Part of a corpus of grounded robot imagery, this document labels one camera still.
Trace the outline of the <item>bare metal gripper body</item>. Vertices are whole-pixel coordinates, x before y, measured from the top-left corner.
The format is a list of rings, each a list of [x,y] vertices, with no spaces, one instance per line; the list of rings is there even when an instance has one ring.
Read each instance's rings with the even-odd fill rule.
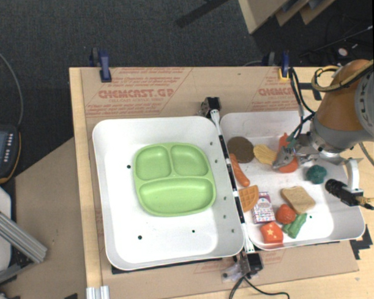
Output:
[[[341,164],[343,161],[340,149],[326,143],[320,135],[312,132],[301,134],[293,148],[300,164],[319,159],[335,165]]]

